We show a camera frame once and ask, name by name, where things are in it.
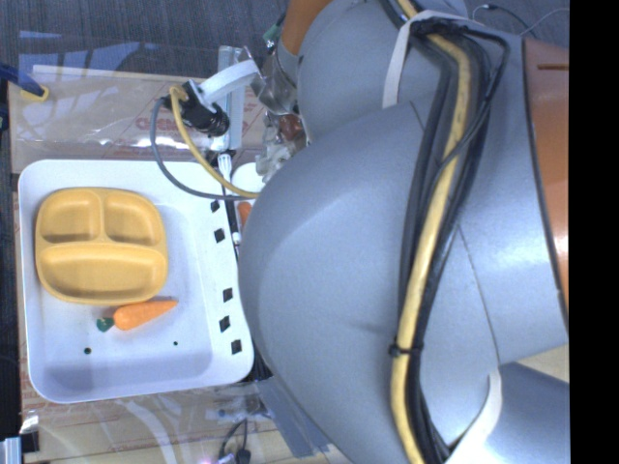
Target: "gray carpet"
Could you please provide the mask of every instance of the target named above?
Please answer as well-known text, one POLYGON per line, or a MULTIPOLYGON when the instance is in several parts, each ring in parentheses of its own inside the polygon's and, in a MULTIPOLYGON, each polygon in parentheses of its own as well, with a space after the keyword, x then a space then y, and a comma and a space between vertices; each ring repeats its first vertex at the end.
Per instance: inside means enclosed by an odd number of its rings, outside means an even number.
MULTIPOLYGON (((464 0, 488 26, 519 34, 533 29, 541 40, 568 47, 570 0, 464 0)), ((288 0, 0 0, 0 61, 18 66, 20 53, 54 55, 57 65, 81 66, 93 55, 76 54, 110 43, 162 44, 141 47, 122 69, 143 73, 205 76, 215 70, 220 44, 247 45, 258 63, 266 53, 262 34, 285 10, 288 0), (45 39, 32 33, 45 33, 45 39)), ((17 356, 15 263, 11 170, 7 134, 0 145, 0 440, 20 426, 17 356)))

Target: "yellow cable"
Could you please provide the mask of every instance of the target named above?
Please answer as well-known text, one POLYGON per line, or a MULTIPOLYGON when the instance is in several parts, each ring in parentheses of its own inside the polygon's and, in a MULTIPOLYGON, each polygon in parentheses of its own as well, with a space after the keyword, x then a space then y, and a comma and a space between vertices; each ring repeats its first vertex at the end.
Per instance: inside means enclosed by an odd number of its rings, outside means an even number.
POLYGON ((249 199, 254 199, 258 197, 259 192, 250 192, 248 190, 244 190, 241 188, 237 188, 233 184, 230 184, 226 181, 223 176, 211 166, 211 164, 202 157, 200 150, 198 150, 197 146, 192 141, 187 129, 185 128, 185 124, 183 124, 183 117, 181 115, 181 105, 179 101, 186 101, 188 99, 187 93, 180 86, 172 86, 170 88, 170 100, 172 103, 172 113, 174 114, 174 122, 176 123, 176 127, 178 128, 183 140, 189 147, 192 152, 193 157, 197 160, 197 162, 202 165, 206 171, 213 176, 222 186, 226 189, 231 190, 232 192, 237 193, 239 196, 247 197, 249 199))
MULTIPOLYGON (((402 6, 409 19, 417 14, 417 11, 409 0, 397 1, 402 6)), ((466 130, 467 110, 468 104, 470 103, 470 62, 466 53, 443 37, 430 35, 428 39, 451 55, 457 62, 458 67, 457 100, 454 108, 452 126, 444 152, 444 157, 447 157, 462 139, 466 130)), ((413 260, 413 268, 406 288, 404 307, 399 319, 396 344, 402 350, 410 350, 413 347, 419 310, 422 304, 424 291, 426 290, 432 256, 436 249, 438 233, 445 214, 456 165, 457 157, 448 163, 441 173, 428 206, 426 221, 422 227, 419 245, 413 260)), ((394 358, 391 382, 391 408, 396 428, 398 429, 398 434, 408 460, 412 464, 424 464, 425 460, 417 445, 414 428, 410 425, 410 419, 408 418, 406 409, 406 378, 408 376, 409 363, 410 357, 407 355, 394 358)))

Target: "yellow divided tray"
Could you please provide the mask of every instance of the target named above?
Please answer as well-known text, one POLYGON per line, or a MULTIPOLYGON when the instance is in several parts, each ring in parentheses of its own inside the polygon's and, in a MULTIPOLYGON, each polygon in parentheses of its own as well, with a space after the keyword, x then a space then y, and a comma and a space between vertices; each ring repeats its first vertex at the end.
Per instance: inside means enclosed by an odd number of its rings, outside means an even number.
POLYGON ((53 192, 37 215, 35 254, 44 288, 72 303, 139 303, 167 278, 161 215, 150 200, 123 189, 53 192))

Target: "yellow plate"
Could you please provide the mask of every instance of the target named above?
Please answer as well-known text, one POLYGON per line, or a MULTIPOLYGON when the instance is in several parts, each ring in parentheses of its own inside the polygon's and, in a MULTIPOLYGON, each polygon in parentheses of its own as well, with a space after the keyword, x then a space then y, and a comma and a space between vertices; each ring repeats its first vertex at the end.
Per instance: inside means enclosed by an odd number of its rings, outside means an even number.
POLYGON ((35 254, 45 290, 72 303, 139 303, 167 279, 162 217, 150 200, 123 189, 52 193, 37 215, 35 254))

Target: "white plastic tray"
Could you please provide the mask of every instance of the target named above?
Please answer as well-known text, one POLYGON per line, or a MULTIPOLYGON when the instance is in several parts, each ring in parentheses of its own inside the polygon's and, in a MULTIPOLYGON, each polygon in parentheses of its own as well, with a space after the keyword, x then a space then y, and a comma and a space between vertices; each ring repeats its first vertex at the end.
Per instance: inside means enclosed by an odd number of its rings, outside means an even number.
MULTIPOLYGON (((221 193, 196 163, 167 166, 186 185, 221 193)), ((251 336, 222 202, 213 211, 212 200, 175 188, 153 161, 41 160, 21 173, 18 191, 28 368, 44 398, 73 403, 189 390, 234 383, 250 372, 251 336), (65 303, 43 289, 34 259, 37 212, 51 193, 73 187, 134 190, 157 206, 169 257, 159 296, 178 299, 173 310, 133 331, 103 333, 97 318, 113 308, 65 303)))

